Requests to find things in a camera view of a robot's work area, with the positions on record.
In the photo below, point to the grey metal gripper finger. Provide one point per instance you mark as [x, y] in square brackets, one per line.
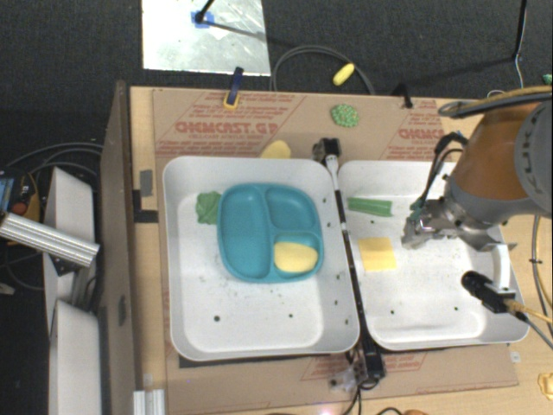
[409, 234]
[425, 237]

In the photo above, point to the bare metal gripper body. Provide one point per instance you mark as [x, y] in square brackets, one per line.
[458, 225]

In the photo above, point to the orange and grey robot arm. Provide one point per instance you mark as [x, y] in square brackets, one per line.
[497, 162]

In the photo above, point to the yellow toy cheese slice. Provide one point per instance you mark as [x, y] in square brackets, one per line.
[376, 254]

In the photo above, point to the green toy celery stick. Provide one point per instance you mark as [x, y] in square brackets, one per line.
[369, 206]

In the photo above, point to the thin black and white rod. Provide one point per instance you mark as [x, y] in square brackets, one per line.
[347, 240]

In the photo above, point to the white plastic tray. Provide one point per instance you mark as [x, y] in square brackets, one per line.
[242, 318]
[423, 309]

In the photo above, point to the yellow toy potato slice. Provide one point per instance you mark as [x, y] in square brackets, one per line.
[296, 257]
[276, 150]

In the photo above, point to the green dotted round toy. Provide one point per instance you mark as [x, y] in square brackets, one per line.
[345, 115]

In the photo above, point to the teal divided plate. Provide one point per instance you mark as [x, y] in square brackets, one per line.
[246, 231]

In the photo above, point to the small green toy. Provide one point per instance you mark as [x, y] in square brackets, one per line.
[548, 79]

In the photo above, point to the yellow toy corn cob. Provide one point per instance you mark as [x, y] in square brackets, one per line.
[344, 74]

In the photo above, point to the pale yellow toy piece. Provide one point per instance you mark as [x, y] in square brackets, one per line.
[547, 384]

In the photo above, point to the brown cardboard board red print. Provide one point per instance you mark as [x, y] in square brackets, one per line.
[242, 123]

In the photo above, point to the green toy lettuce leaf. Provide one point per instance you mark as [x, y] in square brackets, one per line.
[207, 208]

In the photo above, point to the black cylinder on white bracket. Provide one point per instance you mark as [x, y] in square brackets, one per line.
[484, 290]

